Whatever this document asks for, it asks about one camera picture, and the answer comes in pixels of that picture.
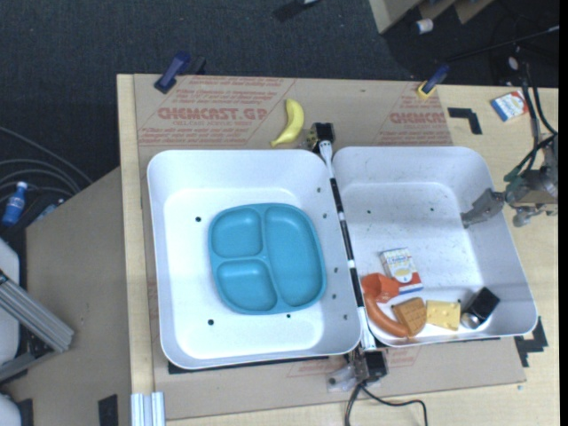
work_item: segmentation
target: blue divided plate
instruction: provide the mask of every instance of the blue divided plate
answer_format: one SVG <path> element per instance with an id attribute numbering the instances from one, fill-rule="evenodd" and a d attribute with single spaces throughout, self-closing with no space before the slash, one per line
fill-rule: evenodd
<path id="1" fill-rule="evenodd" d="M 217 292 L 244 314 L 307 308 L 326 289 L 318 235 L 310 218 L 291 205 L 222 211 L 209 227 L 209 259 Z"/>

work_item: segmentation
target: banana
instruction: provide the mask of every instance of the banana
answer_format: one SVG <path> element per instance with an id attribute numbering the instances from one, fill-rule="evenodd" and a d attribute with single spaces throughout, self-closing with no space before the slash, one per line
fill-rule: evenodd
<path id="1" fill-rule="evenodd" d="M 286 99 L 286 112 L 288 114 L 288 123 L 281 134 L 270 143 L 272 147 L 278 144 L 294 142 L 304 127 L 304 110 L 299 102 L 295 99 Z"/>

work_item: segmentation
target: black carpet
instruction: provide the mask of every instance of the black carpet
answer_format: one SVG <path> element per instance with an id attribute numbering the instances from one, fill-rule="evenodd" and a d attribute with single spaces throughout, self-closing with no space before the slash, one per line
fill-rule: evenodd
<path id="1" fill-rule="evenodd" d="M 116 75 L 160 74 L 177 51 L 205 57 L 208 75 L 422 80 L 447 57 L 559 23 L 559 0 L 497 0 L 465 25 L 451 8 L 417 35 L 412 10 L 379 35 L 368 0 L 321 0 L 281 17 L 292 1 L 0 0 L 0 126 L 96 180 L 119 162 Z M 558 86 L 558 39 L 522 49 L 540 87 Z M 497 83 L 494 58 L 509 51 L 455 61 L 446 82 Z M 5 132 L 0 147 L 2 161 L 63 167 Z M 0 165 L 0 199 L 24 166 Z"/>

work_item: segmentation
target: toy hot dog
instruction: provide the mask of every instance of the toy hot dog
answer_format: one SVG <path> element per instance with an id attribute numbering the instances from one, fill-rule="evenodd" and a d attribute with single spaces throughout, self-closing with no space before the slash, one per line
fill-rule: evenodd
<path id="1" fill-rule="evenodd" d="M 378 304 L 371 294 L 364 293 L 363 299 L 365 300 L 367 316 L 373 321 L 375 325 L 377 325 L 381 330 L 390 333 L 391 335 L 398 337 L 408 337 L 408 328 L 400 322 L 391 319 L 383 311 L 381 311 L 381 308 L 379 308 Z"/>

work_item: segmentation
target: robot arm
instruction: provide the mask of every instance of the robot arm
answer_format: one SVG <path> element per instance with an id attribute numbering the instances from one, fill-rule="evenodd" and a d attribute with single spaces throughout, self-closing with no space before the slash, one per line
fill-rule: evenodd
<path id="1" fill-rule="evenodd" d="M 461 213 L 465 228 L 493 217 L 505 204 L 517 212 L 513 218 L 516 227 L 529 224 L 531 217 L 541 213 L 546 213 L 547 216 L 558 214 L 558 132 L 544 118 L 540 110 L 538 92 L 534 89 L 540 119 L 550 131 L 550 135 L 545 138 L 540 134 L 539 121 L 526 84 L 523 92 L 531 115 L 534 148 L 505 176 L 504 180 L 508 184 L 503 193 L 487 189 L 473 202 L 470 211 Z M 540 150 L 544 155 L 544 161 L 536 170 L 533 169 L 533 163 Z"/>

